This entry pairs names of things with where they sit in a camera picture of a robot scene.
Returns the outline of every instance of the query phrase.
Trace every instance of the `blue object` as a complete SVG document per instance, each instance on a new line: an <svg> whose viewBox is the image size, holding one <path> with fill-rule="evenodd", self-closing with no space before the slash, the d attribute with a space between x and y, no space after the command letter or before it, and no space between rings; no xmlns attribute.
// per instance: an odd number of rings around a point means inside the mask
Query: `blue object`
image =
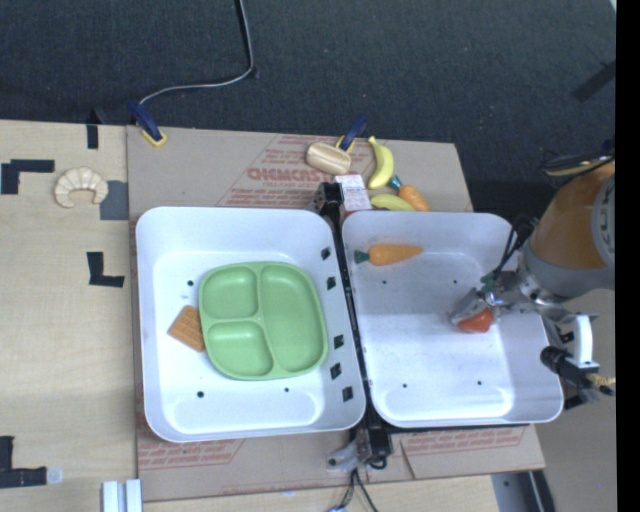
<svg viewBox="0 0 640 512"><path fill-rule="evenodd" d="M365 114L360 114L355 122L351 125L351 128L344 134L342 141L340 142L340 146L338 146L343 151L349 149L351 143L356 137L359 137L364 133L367 129L367 116Z"/></svg>
<svg viewBox="0 0 640 512"><path fill-rule="evenodd" d="M136 118L140 127L147 132L153 140L156 142L160 142L162 140L160 128L158 128L157 123L153 120L153 117L151 117L151 114L146 108L135 100L129 100L127 101L127 110Z"/></svg>

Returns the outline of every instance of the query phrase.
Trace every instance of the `brown waffle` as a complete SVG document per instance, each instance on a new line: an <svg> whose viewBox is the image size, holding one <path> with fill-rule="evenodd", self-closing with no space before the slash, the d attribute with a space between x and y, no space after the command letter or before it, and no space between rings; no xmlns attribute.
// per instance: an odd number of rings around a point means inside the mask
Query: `brown waffle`
<svg viewBox="0 0 640 512"><path fill-rule="evenodd" d="M198 352L204 351L204 338L200 324L200 312L193 306L185 306L169 327L169 334Z"/></svg>

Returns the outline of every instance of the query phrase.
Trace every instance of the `light wood surface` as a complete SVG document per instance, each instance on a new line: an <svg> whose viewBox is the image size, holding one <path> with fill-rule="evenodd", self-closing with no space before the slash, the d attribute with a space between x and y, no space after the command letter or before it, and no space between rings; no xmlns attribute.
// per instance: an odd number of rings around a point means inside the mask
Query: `light wood surface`
<svg viewBox="0 0 640 512"><path fill-rule="evenodd" d="M136 477L129 223L100 220L91 194L64 209L53 188L88 166L126 181L125 129L102 126L89 150L83 125L0 121L0 161L53 159L0 196L0 435L14 467L59 467L64 480L0 490L0 509L100 510L103 481ZM86 253L103 252L123 288L90 286ZM496 511L488 476L368 486L380 510ZM149 503L145 510L326 510L344 489ZM348 510L366 510L359 492Z"/></svg>

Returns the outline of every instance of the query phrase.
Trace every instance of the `dark floor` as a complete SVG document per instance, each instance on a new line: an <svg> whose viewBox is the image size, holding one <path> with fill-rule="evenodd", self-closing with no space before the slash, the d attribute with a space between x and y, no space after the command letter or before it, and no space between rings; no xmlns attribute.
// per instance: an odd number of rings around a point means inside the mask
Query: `dark floor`
<svg viewBox="0 0 640 512"><path fill-rule="evenodd" d="M243 72L234 0L2 2L0 119L84 122L101 107ZM257 73L146 103L165 126L455 143L476 210L539 216L547 152L615 131L609 0L245 0Z"/></svg>

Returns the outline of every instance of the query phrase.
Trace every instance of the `blue clamp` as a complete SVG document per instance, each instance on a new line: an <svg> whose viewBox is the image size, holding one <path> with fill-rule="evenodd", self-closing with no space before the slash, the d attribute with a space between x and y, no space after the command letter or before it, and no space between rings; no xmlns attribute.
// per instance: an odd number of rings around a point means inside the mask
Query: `blue clamp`
<svg viewBox="0 0 640 512"><path fill-rule="evenodd" d="M360 135L362 135L367 129L367 122L367 116L365 114L360 114L351 125L351 128L347 130L347 133L338 139L336 147L343 151L349 151L356 137L360 137Z"/></svg>
<svg viewBox="0 0 640 512"><path fill-rule="evenodd" d="M167 136L160 131L149 111L135 100L127 101L127 110L142 128L142 135L155 147L159 148L167 141Z"/></svg>

